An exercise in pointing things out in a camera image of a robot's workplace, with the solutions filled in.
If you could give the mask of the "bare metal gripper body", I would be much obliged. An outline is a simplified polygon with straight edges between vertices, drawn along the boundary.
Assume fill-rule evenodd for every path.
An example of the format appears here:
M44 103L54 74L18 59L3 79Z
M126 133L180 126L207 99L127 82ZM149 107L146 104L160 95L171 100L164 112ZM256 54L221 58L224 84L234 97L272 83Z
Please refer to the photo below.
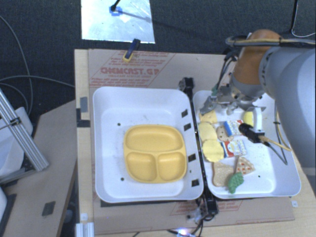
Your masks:
M230 84L218 90L217 99L220 103L236 103L244 111L254 107L253 103L262 97L264 90L260 85Z

